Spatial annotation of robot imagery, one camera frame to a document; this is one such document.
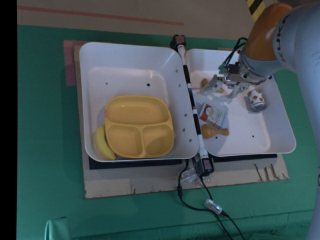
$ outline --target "yellow tray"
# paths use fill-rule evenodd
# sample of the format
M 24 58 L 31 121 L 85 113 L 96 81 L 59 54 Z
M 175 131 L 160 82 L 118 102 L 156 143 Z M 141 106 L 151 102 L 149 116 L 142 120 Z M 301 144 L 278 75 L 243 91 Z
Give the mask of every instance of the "yellow tray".
M 123 158 L 161 157 L 174 145 L 171 113 L 154 96 L 113 97 L 104 109 L 104 125 L 109 147 Z

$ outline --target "green table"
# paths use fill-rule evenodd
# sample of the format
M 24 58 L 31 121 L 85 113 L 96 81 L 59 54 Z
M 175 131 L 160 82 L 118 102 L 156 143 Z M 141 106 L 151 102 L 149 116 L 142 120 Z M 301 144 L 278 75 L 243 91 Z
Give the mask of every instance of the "green table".
M 216 217 L 183 206 L 175 191 L 97 199 L 84 196 L 77 91 L 66 85 L 64 40 L 168 47 L 171 38 L 17 26 L 17 240 L 43 240 L 46 223 L 61 217 L 67 217 L 74 240 L 228 239 Z M 234 40 L 187 37 L 187 49 L 234 44 Z M 267 234 L 270 239 L 302 240 L 316 199 L 318 156 L 296 75 L 282 70 L 276 79 L 297 143 L 294 152 L 284 155 L 290 180 L 210 191 L 246 239 Z M 208 198 L 203 189 L 186 190 L 183 197 L 199 208 Z M 230 221 L 223 219 L 223 223 L 237 235 Z

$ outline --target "banana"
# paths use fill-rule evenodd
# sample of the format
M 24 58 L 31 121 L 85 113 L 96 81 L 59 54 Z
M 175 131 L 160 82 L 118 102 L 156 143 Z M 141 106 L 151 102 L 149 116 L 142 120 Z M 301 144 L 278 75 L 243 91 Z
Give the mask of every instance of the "banana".
M 110 149 L 107 143 L 105 124 L 96 129 L 94 133 L 94 140 L 98 151 L 104 158 L 108 160 L 116 159 L 115 153 Z

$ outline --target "wooden spoon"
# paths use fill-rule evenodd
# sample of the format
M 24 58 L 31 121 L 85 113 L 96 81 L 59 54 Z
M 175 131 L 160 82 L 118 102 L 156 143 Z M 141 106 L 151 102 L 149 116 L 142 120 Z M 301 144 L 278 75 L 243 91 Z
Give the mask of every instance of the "wooden spoon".
M 219 129 L 207 123 L 201 125 L 201 132 L 204 139 L 212 138 L 213 136 L 216 136 L 218 134 L 225 136 L 229 135 L 228 128 Z

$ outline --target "hazard stripe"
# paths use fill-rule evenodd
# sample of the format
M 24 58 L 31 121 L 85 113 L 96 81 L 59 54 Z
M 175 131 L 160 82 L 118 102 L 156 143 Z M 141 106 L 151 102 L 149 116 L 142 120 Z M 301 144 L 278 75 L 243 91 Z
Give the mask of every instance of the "hazard stripe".
M 266 8 L 264 0 L 246 0 L 246 4 L 250 11 L 253 22 L 256 22 Z

